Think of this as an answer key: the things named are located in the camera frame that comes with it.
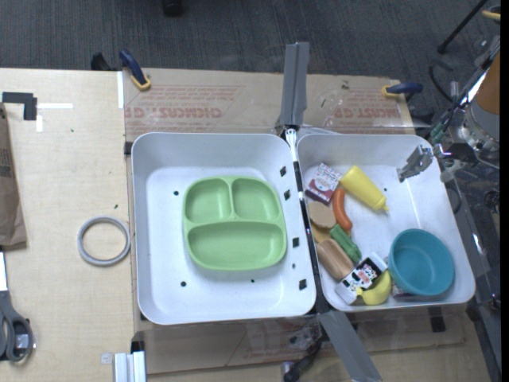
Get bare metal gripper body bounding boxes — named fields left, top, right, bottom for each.
left=432, top=120, right=501, bottom=170

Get white plastic tray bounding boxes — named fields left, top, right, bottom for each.
left=130, top=131, right=317, bottom=326
left=296, top=133, right=476, bottom=314

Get yellow squeeze bottle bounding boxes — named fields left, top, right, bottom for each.
left=338, top=165, right=390, bottom=213

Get orange sausage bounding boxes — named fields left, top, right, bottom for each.
left=332, top=187, right=354, bottom=232

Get red and white carton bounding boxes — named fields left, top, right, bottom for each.
left=304, top=162, right=344, bottom=206

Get blue bowl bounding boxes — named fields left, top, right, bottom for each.
left=387, top=228, right=457, bottom=298

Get green asparagus bundle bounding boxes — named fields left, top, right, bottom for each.
left=328, top=223, right=363, bottom=266

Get tan round biscuit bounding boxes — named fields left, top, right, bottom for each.
left=307, top=200, right=338, bottom=231

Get yellow round slice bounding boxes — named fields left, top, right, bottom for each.
left=309, top=222, right=332, bottom=245

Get brown hot dog bun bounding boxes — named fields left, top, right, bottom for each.
left=315, top=238, right=356, bottom=282

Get white cow print carton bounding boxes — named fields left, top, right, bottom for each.
left=333, top=251, right=389, bottom=306

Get yellow banana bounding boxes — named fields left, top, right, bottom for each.
left=356, top=269, right=393, bottom=307

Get green divided plate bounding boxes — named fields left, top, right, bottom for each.
left=182, top=175, right=289, bottom=271

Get brown cardboard board red print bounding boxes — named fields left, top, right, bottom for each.
left=122, top=68, right=466, bottom=376

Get grey tape roll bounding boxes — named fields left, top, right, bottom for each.
left=76, top=215, right=132, bottom=267

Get brown paper bag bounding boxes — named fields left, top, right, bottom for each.
left=0, top=101, right=29, bottom=251

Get grey handled scissors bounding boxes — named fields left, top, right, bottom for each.
left=0, top=290, right=37, bottom=364

